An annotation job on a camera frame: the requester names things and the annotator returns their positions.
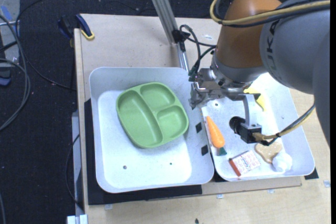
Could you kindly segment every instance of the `orange carrot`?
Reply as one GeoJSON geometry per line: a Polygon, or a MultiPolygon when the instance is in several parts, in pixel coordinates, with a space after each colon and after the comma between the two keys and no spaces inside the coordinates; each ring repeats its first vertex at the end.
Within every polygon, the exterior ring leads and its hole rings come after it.
{"type": "Polygon", "coordinates": [[[225,145],[225,140],[220,132],[219,128],[217,125],[214,123],[214,121],[210,118],[210,116],[206,117],[206,121],[208,122],[208,127],[209,127],[209,132],[210,132],[210,137],[213,145],[216,148],[221,148],[224,147],[225,145]]]}

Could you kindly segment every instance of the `red and white box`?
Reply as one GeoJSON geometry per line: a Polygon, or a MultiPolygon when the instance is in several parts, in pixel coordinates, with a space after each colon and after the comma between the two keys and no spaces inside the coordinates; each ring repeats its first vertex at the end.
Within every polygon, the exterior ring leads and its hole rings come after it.
{"type": "Polygon", "coordinates": [[[246,151],[240,155],[230,158],[229,163],[237,176],[246,174],[247,172],[260,166],[260,161],[257,159],[253,151],[246,151]]]}

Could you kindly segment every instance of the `table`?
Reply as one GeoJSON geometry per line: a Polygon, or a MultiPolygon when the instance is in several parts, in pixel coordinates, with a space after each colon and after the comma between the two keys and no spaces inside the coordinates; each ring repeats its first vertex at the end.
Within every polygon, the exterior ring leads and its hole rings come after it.
{"type": "MultiPolygon", "coordinates": [[[[316,113],[303,125],[318,178],[287,177],[202,185],[202,195],[150,201],[89,205],[87,192],[84,102],[90,99],[89,75],[97,67],[176,67],[176,48],[168,44],[158,17],[82,14],[95,34],[86,40],[75,29],[78,115],[84,212],[89,223],[331,223],[330,149],[316,113]]],[[[216,44],[220,25],[211,19],[177,18],[200,42],[216,44]]],[[[190,66],[195,45],[186,41],[190,66]]],[[[201,67],[209,66],[207,55],[201,67]]],[[[291,90],[298,114],[313,96],[291,90]]]]}

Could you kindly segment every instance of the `dark carpet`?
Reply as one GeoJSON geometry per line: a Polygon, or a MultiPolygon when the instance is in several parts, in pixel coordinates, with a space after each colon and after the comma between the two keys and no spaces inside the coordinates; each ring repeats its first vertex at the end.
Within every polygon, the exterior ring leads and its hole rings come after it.
{"type": "MultiPolygon", "coordinates": [[[[211,2],[171,0],[171,5],[176,17],[209,18],[211,2]]],[[[28,66],[32,82],[28,103],[0,132],[0,193],[7,223],[65,223],[75,214],[65,163],[77,104],[76,92],[67,89],[76,87],[76,81],[71,84],[74,53],[57,20],[66,15],[75,26],[78,13],[156,16],[156,12],[151,0],[20,0],[20,10],[20,39],[27,59],[56,83],[28,66]]],[[[0,88],[1,123],[18,107],[24,90],[22,72],[15,68],[12,76],[11,84],[0,88]]]]}

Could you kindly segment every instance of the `green plate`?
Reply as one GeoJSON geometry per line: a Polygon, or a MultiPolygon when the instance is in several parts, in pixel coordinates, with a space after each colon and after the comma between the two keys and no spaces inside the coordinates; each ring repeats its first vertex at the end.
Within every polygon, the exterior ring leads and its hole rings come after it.
{"type": "Polygon", "coordinates": [[[187,114],[173,91],[159,82],[130,88],[117,98],[119,120],[139,147],[161,146],[188,129],[187,114]]]}

